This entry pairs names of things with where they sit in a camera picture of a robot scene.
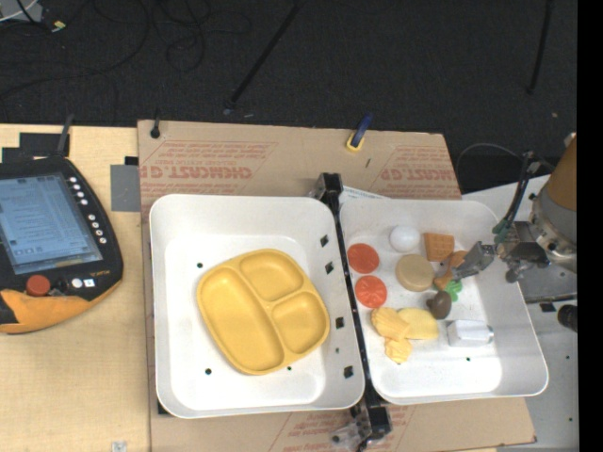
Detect black cylinder on white bracket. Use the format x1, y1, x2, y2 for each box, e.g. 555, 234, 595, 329
519, 270, 578, 334

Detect yellow ridged fries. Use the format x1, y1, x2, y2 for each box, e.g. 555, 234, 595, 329
370, 306, 412, 341

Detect yellow divided plate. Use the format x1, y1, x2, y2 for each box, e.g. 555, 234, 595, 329
196, 248, 331, 377

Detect small yellow ridged piece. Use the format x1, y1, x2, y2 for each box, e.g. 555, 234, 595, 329
383, 336, 414, 365

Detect black block with thin wires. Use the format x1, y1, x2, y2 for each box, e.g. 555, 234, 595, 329
331, 401, 394, 452
308, 171, 345, 202

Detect white carton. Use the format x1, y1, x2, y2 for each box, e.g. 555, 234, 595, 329
445, 319, 496, 348

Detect tan round biscuit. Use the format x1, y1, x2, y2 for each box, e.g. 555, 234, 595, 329
394, 253, 436, 294

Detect brown mushroom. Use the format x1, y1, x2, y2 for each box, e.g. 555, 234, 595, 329
425, 290, 454, 321

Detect orange-brown waffle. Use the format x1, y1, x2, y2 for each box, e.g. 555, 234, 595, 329
422, 232, 456, 263

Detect white plastic tray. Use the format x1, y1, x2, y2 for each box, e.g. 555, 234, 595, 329
149, 193, 367, 419
337, 197, 550, 406

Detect thin black rod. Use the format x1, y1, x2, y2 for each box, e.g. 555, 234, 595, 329
328, 194, 380, 410

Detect brown cardboard board red print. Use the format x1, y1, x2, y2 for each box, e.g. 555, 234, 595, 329
136, 119, 537, 452

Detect yellow oval slice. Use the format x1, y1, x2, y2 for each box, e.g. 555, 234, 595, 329
398, 307, 441, 341

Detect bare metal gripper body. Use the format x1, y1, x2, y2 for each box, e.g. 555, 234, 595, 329
494, 215, 578, 284

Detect orange round slice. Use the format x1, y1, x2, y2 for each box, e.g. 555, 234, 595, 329
347, 243, 381, 275
354, 275, 389, 310

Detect white egg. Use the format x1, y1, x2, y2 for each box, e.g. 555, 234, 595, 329
388, 225, 422, 254

